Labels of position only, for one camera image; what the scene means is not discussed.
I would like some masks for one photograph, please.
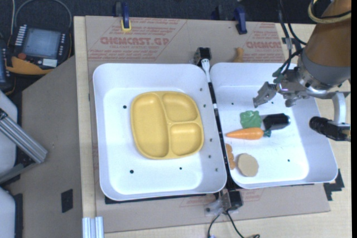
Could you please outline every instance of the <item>white tray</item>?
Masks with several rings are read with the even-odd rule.
[[[206,76],[190,64],[103,64],[93,74],[99,177],[104,194],[117,201],[215,193],[227,173]],[[156,160],[141,155],[131,131],[130,106],[148,91],[178,91],[193,98],[204,143],[192,156]]]
[[[223,134],[242,128],[240,113],[257,110],[259,115],[285,113],[289,126],[272,131],[270,138],[241,140],[224,137],[231,144],[234,156],[248,153],[259,164],[254,177],[245,177],[238,169],[230,171],[236,184],[243,188],[260,188],[330,182],[337,176],[337,165],[329,140],[313,131],[308,123],[320,116],[314,98],[298,100],[291,108],[277,94],[270,102],[256,109],[253,98],[265,81],[281,64],[219,63],[211,69],[211,80]]]
[[[13,197],[0,188],[0,237],[14,238],[16,206]]]

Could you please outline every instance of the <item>wooden table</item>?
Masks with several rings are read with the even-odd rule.
[[[282,31],[276,25],[279,35]],[[293,25],[307,40],[313,25]],[[7,188],[23,193],[23,237],[79,237],[82,217],[96,217],[93,148],[89,102],[85,17],[74,17],[75,57],[30,86],[23,93],[23,127],[50,152],[46,162],[21,175]],[[348,83],[342,87],[350,90]],[[347,100],[350,123],[350,96]],[[333,118],[332,102],[318,101],[321,116]],[[249,237],[352,237],[351,145],[331,141],[345,187],[332,194],[331,211],[308,215],[236,221]],[[61,212],[60,197],[73,190],[73,208]],[[106,238],[181,238],[207,236],[208,224],[164,227],[105,234]],[[237,237],[230,222],[216,222],[216,237]]]

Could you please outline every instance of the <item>toy carrot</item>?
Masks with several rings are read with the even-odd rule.
[[[264,136],[264,131],[259,127],[250,127],[229,132],[226,136],[236,139],[257,140]]]

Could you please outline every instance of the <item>black cable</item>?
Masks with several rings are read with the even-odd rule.
[[[286,36],[288,33],[287,33],[287,31],[286,31],[286,28],[285,28],[283,19],[285,19],[286,23],[288,24],[288,28],[289,28],[289,30],[290,30],[291,35],[292,35],[300,44],[306,46],[307,43],[305,43],[305,42],[303,42],[302,40],[300,40],[300,39],[296,36],[296,34],[294,33],[294,31],[293,31],[293,29],[292,29],[292,26],[291,26],[291,23],[290,23],[290,21],[288,20],[288,17],[287,17],[286,12],[285,12],[284,5],[283,5],[283,0],[278,0],[278,11],[279,11],[279,21],[280,21],[280,24],[281,24],[282,26],[284,26],[284,27],[283,27],[283,31],[284,31],[285,36]]]
[[[221,215],[221,214],[218,214],[218,215],[216,216],[216,218],[214,218],[214,219],[212,220],[212,222],[211,222],[211,224],[210,224],[210,227],[208,227],[207,238],[211,238],[210,230],[211,230],[211,228],[212,228],[213,223],[217,220],[217,218],[218,218],[220,215]]]
[[[341,21],[344,21],[346,19],[349,19],[351,17],[352,11],[346,11],[344,13],[341,13],[339,15],[332,15],[332,16],[323,16],[323,17],[317,17],[316,16],[316,8],[315,4],[319,0],[311,0],[310,5],[308,6],[307,13],[310,19],[312,19],[316,23],[338,23]]]
[[[225,211],[225,212],[223,212],[223,213],[226,214],[226,215],[228,215],[230,222],[232,222],[232,225],[233,225],[233,227],[234,227],[235,232],[238,233],[238,235],[240,236],[240,238],[244,238],[244,236],[243,236],[243,235],[238,231],[238,229],[235,227],[234,221],[233,221],[231,215],[229,214],[229,210],[227,210],[227,211]]]
[[[289,58],[284,62],[284,64],[283,64],[280,68],[281,68],[281,69],[284,69],[284,67],[291,61],[291,59],[292,59],[293,57],[295,57],[295,56],[301,54],[301,52],[302,52],[302,49],[300,49],[300,50],[298,50],[298,51],[292,53],[292,54],[291,54],[291,57],[289,57]]]
[[[10,36],[13,33],[13,21],[14,21],[14,17],[15,17],[15,0],[11,0],[12,1],[12,17],[11,17],[11,30],[10,30]]]
[[[230,222],[232,223],[235,232],[238,233],[238,235],[240,236],[240,238],[244,238],[244,236],[238,231],[237,227],[235,226],[235,223],[234,223],[234,221],[233,221],[231,215],[229,214],[229,210],[226,210],[225,212],[223,212],[223,214],[224,214],[224,215],[227,215],[227,216],[229,217],[229,220],[230,220]],[[220,215],[221,215],[221,214],[218,214],[218,215],[216,216],[216,218],[214,218],[214,219],[212,220],[212,222],[211,222],[211,224],[210,224],[210,226],[209,226],[209,228],[208,228],[207,238],[211,238],[210,230],[211,230],[211,228],[212,228],[213,223],[217,220],[217,218],[218,218]],[[260,235],[259,235],[259,234],[255,234],[252,238],[260,238]]]
[[[290,55],[288,60],[287,60],[287,65],[286,65],[286,68],[285,70],[282,72],[282,75],[285,75],[286,72],[288,71],[289,67],[290,67],[290,64],[291,64],[291,59],[292,59],[292,56]]]
[[[30,2],[33,2],[33,1],[38,1],[38,0],[27,0],[25,1],[23,4],[21,4],[21,6],[18,8],[18,10],[16,11],[15,13],[15,16],[14,16],[14,26],[17,27],[17,15],[19,14],[20,10],[27,4],[29,4]],[[68,16],[69,16],[69,24],[68,24],[68,29],[71,28],[72,26],[72,13],[71,11],[69,10],[69,8],[67,7],[66,4],[64,4],[62,1],[60,0],[49,0],[49,1],[54,1],[54,2],[57,2],[59,3],[60,5],[62,5],[66,10],[67,10],[67,13],[68,13]]]

